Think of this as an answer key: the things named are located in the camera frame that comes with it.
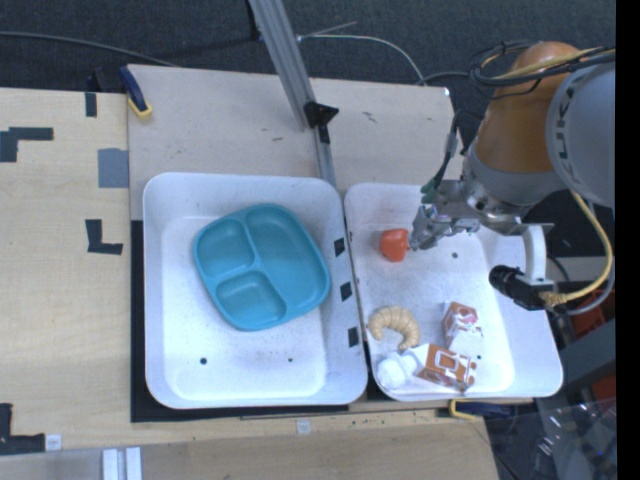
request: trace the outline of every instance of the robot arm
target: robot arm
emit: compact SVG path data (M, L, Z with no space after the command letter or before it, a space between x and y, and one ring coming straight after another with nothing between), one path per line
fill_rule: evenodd
M527 255L536 258L528 258L525 272L499 266L489 279L527 309L542 308L539 294L552 286L540 274L540 265L546 264L544 234L532 230L548 231L551 224L529 225L521 219L547 195L567 188L615 208L615 63L610 56L602 62L604 57L597 62L581 58L558 72L557 66L582 54L564 43L542 42L518 56L507 75L517 79L525 72L531 81L495 91L460 178L439 181L436 176L423 187L423 204L408 237L415 251L480 226L522 235ZM546 70L558 74L533 78L532 73L542 76ZM454 151L449 140L446 157Z

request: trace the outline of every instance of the wooden table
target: wooden table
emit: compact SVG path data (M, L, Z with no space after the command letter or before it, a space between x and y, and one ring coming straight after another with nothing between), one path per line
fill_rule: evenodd
M152 75L158 69L138 71ZM213 76L229 82L247 75ZM282 120L287 103L278 79L251 78L274 92L273 115ZM437 169L452 117L441 89L313 83L322 103L341 108L330 132L342 192L357 181L423 183ZM210 90L219 98L227 94L220 84ZM132 127L148 124L132 123L137 118L121 94L2 89L0 108L0 132L8 141L0 157L0 402L13 404L12 435L59 435L64 450L143 446L145 474L153 471L149 478L429 472L497 478L482 420L441 418L434 407L445 402L407 405L363 395L347 411L329 414L131 423L130 223L139 212L131 194L146 176L175 165L158 163L157 155L144 155L140 143L131 142ZM283 126L271 130L273 136L265 137L265 126L253 135L267 148L280 148L274 158L287 165L283 151L291 134ZM367 133L356 134L362 126ZM385 140L393 133L395 143ZM381 155L374 153L383 146ZM302 155L314 151L310 144L297 148ZM122 165L116 165L126 162L126 152L131 190L118 179ZM193 158L190 169L201 169ZM284 172L273 164L259 168L258 160L237 170L215 162L206 168L317 175L313 157L288 164ZM101 227L101 236L90 239L92 225ZM301 428L305 435L299 435ZM54 455L2 458L0 478L3 471L7 478L25 471L39 478L38 471L62 460ZM207 476L212 457L222 468L219 476Z

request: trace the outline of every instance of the blue plate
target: blue plate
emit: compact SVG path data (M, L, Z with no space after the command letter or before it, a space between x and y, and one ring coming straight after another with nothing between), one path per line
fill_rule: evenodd
M322 254L282 206L260 204L215 220L198 233L193 253L218 310L243 331L288 322L329 293Z

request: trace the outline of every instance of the black cable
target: black cable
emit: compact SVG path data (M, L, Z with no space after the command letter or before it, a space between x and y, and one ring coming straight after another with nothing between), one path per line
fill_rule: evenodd
M507 77L507 78L496 78L489 77L482 74L482 70L488 65L487 62L492 62L497 57L489 57L485 60L484 63L477 64L474 63L469 69L469 76L471 80L479 85L484 85L488 87L510 87L513 85L520 85L526 82L539 81L543 78L548 78L550 76L555 76L564 73L571 73L573 71L577 71L579 69L585 69L587 67L602 64L605 62L614 62L615 61L615 53L604 53L609 50L613 50L613 47L603 46L599 48L594 48L589 52L585 52L580 57L576 57L575 59L571 59L569 61L564 61L561 64L556 66L549 66L544 71L531 73L528 75L516 76L516 77Z
M486 65L492 61L504 57L508 54L519 53L531 46L540 43L540 41L531 41L527 39L520 39L514 41L501 41L495 46L480 50L471 56L469 62L468 71L472 73L474 71L483 69Z
M464 110L462 111L463 114L468 115L469 117L472 117L473 119L475 119L476 121L478 121L478 123L481 123L482 120L484 119L483 116L475 114L473 112L469 112L468 110ZM467 151L469 150L469 148L471 147L471 144L473 143L473 140L469 141L468 144L464 144L462 145L462 149L460 150L460 156L465 156L467 154Z
M453 114L453 118L451 119L451 126L449 128L449 137L453 136L455 137L458 133L458 121L460 120L460 116L462 114L467 114L468 112L462 109L458 109L455 111L455 113ZM438 172L436 173L436 175L433 177L433 188L437 189L440 186L440 183L442 183L442 180L444 178L444 174L447 170L447 166L449 165L449 162L451 161L451 157L452 157L452 153L450 150L445 151L444 154L444 160L442 161L442 164L440 165L440 168L438 169Z
M533 91L535 91L538 86L540 85L540 82L542 82L542 78L538 78L533 85L527 89L526 91L521 91L521 92L508 92L505 94L501 94L500 96L491 96L491 100L501 100L503 98L508 98L509 96L524 96L525 94L530 94Z
M437 80L439 78L469 78L469 73L466 71L442 71L441 73L434 73L429 76L425 76L416 84L428 84L433 80Z
M115 53L121 53L123 55L127 55L129 57L136 57L138 59L143 59L148 62L153 62L154 64L160 64L161 66L168 67L179 67L176 64L172 64L170 62L156 59L154 57L150 57L149 55L145 55L143 53L132 52L131 50L125 50L123 48L118 48L116 46L110 46L107 44L96 43L94 41L86 41L84 39L76 39L72 37L63 37L63 36L53 36L49 34L36 34L31 32L12 32L12 31L0 31L0 37L16 37L20 39L36 39L42 41L57 41L60 43L70 43L75 45L89 46L91 48L99 48L101 50L108 50Z
M569 277L569 273L567 272L567 269L564 268L564 266L562 265L562 263L560 263L560 261L558 261L558 258L556 258L555 256L547 256L547 259L553 262L553 264L556 267L558 267L558 270L560 271L560 273L564 277L564 280L567 283L571 282L571 278Z

